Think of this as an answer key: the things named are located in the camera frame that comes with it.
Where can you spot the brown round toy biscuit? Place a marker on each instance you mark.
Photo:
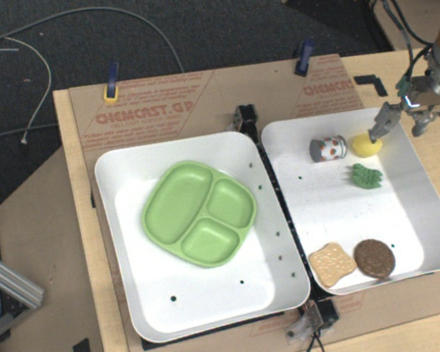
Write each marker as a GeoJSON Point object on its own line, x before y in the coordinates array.
{"type": "Point", "coordinates": [374, 259]}

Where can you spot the green divided plate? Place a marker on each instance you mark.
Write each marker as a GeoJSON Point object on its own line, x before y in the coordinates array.
{"type": "Point", "coordinates": [192, 212]}

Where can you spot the small can with strawberry print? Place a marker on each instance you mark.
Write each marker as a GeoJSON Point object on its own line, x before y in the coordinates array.
{"type": "Point", "coordinates": [328, 148]}

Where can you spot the brown cardboard board red print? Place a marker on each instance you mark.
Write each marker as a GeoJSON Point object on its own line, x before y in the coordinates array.
{"type": "Point", "coordinates": [191, 93]}

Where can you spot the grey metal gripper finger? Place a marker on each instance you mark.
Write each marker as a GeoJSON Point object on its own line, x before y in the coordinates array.
{"type": "Point", "coordinates": [422, 120]}
{"type": "Point", "coordinates": [385, 122]}

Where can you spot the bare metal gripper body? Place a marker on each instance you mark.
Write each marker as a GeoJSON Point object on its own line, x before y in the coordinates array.
{"type": "Point", "coordinates": [438, 91]}

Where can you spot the white plastic tray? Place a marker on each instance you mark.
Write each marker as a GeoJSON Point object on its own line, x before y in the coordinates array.
{"type": "Point", "coordinates": [332, 215]}
{"type": "Point", "coordinates": [205, 296]}

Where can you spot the tan toy bread slice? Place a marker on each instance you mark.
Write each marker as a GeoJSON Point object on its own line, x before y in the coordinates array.
{"type": "Point", "coordinates": [331, 265]}

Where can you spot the yellow toy lemon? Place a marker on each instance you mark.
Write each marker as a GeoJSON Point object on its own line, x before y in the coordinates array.
{"type": "Point", "coordinates": [363, 148]}

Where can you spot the green toy lettuce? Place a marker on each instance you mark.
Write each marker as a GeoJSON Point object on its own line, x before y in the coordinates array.
{"type": "Point", "coordinates": [365, 178]}

